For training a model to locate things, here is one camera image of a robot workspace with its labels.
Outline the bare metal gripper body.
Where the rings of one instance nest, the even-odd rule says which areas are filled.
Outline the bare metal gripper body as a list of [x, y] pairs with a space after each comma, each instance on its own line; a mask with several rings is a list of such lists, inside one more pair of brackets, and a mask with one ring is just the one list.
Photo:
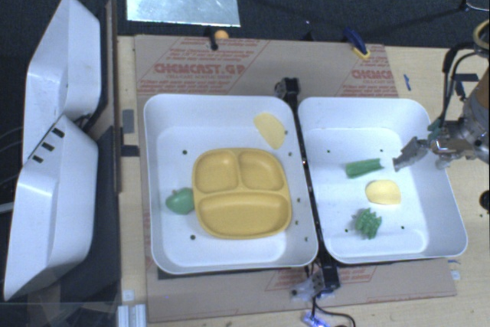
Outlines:
[[469, 118], [455, 121], [436, 119], [427, 128], [429, 149], [438, 156], [437, 168], [447, 168], [458, 159], [478, 159], [489, 164], [489, 131]]

